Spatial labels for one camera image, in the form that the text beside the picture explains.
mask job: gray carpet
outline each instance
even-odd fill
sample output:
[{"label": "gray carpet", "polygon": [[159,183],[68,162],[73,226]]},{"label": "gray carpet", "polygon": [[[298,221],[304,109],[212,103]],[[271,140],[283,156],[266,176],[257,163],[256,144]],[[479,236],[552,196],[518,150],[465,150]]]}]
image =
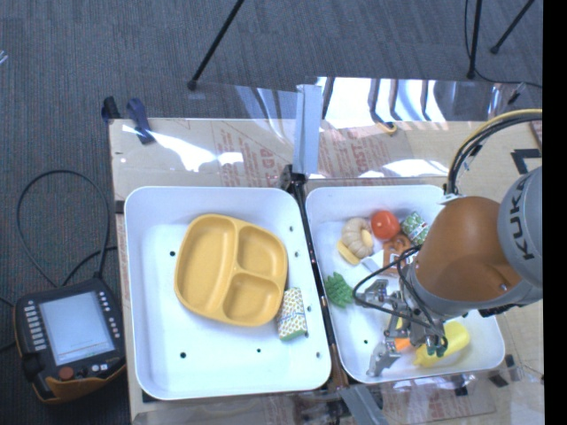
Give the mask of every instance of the gray carpet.
[{"label": "gray carpet", "polygon": [[[528,0],[483,0],[475,81],[526,82],[516,107],[541,106],[543,0],[500,52],[489,52]],[[187,81],[236,0],[0,0],[0,297],[15,303],[51,285],[22,248],[16,209],[38,174],[73,169],[112,203],[103,100],[139,97],[149,117],[194,116]],[[467,80],[476,0],[245,0],[202,82],[295,90],[315,76]],[[21,203],[30,252],[56,283],[102,242],[104,205],[81,178],[56,174]],[[109,246],[116,242],[111,225]],[[89,278],[96,259],[73,282]],[[104,277],[117,292],[109,251]],[[0,302],[0,345],[13,340]],[[39,402],[12,346],[0,353],[0,422],[126,424],[126,376],[62,406]]]}]

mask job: yellow divided plate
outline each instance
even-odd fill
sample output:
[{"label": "yellow divided plate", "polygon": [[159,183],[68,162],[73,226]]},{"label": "yellow divided plate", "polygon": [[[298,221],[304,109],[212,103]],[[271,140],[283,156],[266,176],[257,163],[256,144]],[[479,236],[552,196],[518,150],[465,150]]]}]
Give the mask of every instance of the yellow divided plate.
[{"label": "yellow divided plate", "polygon": [[239,326],[272,320],[284,296],[287,251],[250,222],[202,214],[191,222],[175,265],[175,294],[192,312]]}]

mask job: tripod leg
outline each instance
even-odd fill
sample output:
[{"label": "tripod leg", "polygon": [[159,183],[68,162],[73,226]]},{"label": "tripod leg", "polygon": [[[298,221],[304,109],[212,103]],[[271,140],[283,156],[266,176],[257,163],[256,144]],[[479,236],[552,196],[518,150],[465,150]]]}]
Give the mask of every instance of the tripod leg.
[{"label": "tripod leg", "polygon": [[232,8],[232,11],[230,12],[229,16],[224,21],[224,24],[222,25],[221,31],[216,36],[216,38],[214,38],[213,44],[211,44],[209,51],[206,53],[205,57],[203,58],[203,61],[201,62],[201,64],[197,68],[197,71],[195,72],[195,74],[193,75],[191,80],[187,83],[187,88],[190,89],[191,91],[194,90],[197,87],[198,78],[201,76],[203,71],[205,71],[207,63],[209,62],[209,60],[213,56],[214,51],[216,50],[218,45],[221,43],[222,37],[224,36],[224,34],[229,29],[230,24],[232,23],[232,20],[236,17],[238,10],[240,9],[240,7],[242,6],[242,4],[244,2],[245,2],[245,0],[237,0],[236,4]]},{"label": "tripod leg", "polygon": [[510,33],[512,33],[512,30],[514,29],[514,27],[517,25],[517,23],[520,21],[520,19],[524,16],[525,12],[528,11],[530,6],[532,6],[533,2],[534,2],[534,0],[528,0],[527,1],[527,3],[524,5],[524,8],[522,8],[522,11],[520,11],[517,14],[516,18],[513,20],[513,22],[508,27],[508,30],[506,30],[504,35],[502,35],[502,38],[500,38],[500,40],[490,49],[490,51],[492,53],[494,53],[494,54],[498,53],[498,50],[500,49],[500,46],[502,46],[502,43],[504,43],[504,41],[506,41],[506,38],[508,38],[508,35]]},{"label": "tripod leg", "polygon": [[478,27],[480,26],[480,13],[482,11],[482,0],[477,0],[475,11],[475,25],[472,31],[472,46],[470,48],[470,62],[467,77],[473,79],[475,76],[475,63],[477,62]]}]

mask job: screen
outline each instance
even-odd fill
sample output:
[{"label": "screen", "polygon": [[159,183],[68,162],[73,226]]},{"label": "screen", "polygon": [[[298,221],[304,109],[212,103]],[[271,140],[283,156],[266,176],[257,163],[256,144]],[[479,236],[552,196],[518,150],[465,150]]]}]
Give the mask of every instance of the screen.
[{"label": "screen", "polygon": [[94,291],[40,304],[56,365],[114,349]]}]

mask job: black device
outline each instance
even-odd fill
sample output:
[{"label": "black device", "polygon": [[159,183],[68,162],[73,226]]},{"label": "black device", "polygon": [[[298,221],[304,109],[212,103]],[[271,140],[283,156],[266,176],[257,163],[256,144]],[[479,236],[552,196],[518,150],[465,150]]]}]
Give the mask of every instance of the black device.
[{"label": "black device", "polygon": [[101,279],[26,294],[13,310],[24,373],[42,402],[87,395],[125,368],[121,309]]}]

